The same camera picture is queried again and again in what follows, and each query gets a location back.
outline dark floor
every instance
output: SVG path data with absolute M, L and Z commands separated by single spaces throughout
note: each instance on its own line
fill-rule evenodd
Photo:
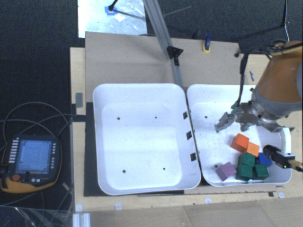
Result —
M 191 38 L 201 29 L 217 41 L 238 42 L 245 50 L 253 45 L 286 39 L 280 27 L 285 0 L 159 0 L 172 37 Z M 69 48 L 84 46 L 78 38 L 77 0 L 0 0 L 0 120 L 15 106 L 30 102 L 50 103 L 71 113 Z M 291 40 L 302 40 L 303 0 L 289 0 L 288 32 Z M 153 33 L 148 23 L 148 32 Z M 43 119 L 55 112 L 42 106 L 27 106 L 12 117 Z M 10 138 L 27 124 L 9 123 Z M 57 118 L 49 124 L 60 131 L 64 122 Z M 31 195 L 12 205 L 32 208 L 67 209 L 71 195 L 70 135 L 61 136 L 63 166 L 56 186 Z M 0 147 L 4 144 L 0 136 Z M 26 197 L 0 193 L 0 204 Z

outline black clamp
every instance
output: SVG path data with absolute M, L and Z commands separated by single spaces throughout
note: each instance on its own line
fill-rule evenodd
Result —
M 176 47 L 173 47 L 173 46 L 168 46 L 167 47 L 167 52 L 168 52 L 169 57 L 171 59 L 174 58 L 175 66 L 179 66 L 180 64 L 179 64 L 178 57 L 182 54 L 183 50 L 179 49 L 179 48 L 176 48 Z

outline red-orange cube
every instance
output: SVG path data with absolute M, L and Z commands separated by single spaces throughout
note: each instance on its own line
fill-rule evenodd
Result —
M 232 140 L 232 148 L 244 152 L 247 149 L 249 138 L 242 134 L 237 134 Z
M 259 149 L 260 149 L 260 146 L 254 144 L 254 143 L 248 142 L 245 152 L 250 153 L 250 154 L 254 155 L 255 157 L 258 157 Z

